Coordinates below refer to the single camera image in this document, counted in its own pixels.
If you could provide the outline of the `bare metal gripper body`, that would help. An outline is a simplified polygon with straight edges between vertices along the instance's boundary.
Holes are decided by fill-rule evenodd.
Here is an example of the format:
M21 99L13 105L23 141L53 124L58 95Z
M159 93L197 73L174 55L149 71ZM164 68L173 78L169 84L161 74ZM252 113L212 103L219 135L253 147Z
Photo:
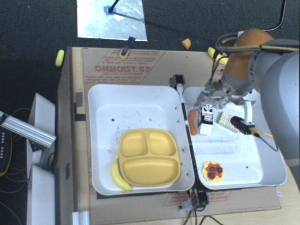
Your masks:
M203 92L205 99L212 101L230 101L233 103L239 103L243 100L246 93L236 90L227 81L218 80L213 82L211 79L205 84Z

